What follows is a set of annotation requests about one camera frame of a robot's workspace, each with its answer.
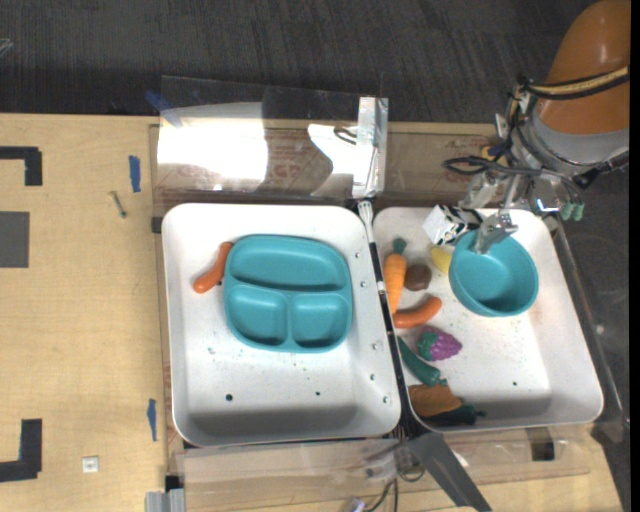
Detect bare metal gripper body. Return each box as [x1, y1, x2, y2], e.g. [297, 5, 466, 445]
[459, 160, 564, 217]

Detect yellow toy banana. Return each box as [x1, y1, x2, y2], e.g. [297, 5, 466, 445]
[430, 245, 454, 276]

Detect green toy cucumber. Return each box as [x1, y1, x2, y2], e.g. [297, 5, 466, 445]
[397, 337, 443, 386]

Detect blue bowl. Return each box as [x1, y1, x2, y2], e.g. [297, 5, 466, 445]
[448, 228, 540, 318]

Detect purple toy grapes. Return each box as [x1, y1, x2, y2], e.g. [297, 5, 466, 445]
[416, 327, 463, 362]

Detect orange toy sausage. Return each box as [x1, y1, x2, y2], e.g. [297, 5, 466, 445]
[393, 296, 443, 329]
[192, 241, 235, 295]

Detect brown round toy biscuit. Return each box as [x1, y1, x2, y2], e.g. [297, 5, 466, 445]
[403, 263, 433, 292]

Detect white and black carton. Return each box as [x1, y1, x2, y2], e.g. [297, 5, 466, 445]
[422, 203, 484, 246]

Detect blue divided plate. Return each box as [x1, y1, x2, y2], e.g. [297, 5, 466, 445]
[222, 234, 354, 354]

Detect thin black and white rod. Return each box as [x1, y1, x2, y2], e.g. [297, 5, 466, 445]
[356, 199, 417, 442]

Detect dark green toy vegetable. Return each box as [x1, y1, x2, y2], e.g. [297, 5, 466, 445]
[424, 403, 487, 428]

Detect orange ridged toy bread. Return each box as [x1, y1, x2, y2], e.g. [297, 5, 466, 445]
[407, 383, 462, 419]

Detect orange toy carrot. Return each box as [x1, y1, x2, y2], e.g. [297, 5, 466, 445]
[383, 238, 408, 316]

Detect white plastic tray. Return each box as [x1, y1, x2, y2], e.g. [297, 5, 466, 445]
[372, 205, 605, 434]
[160, 202, 403, 448]

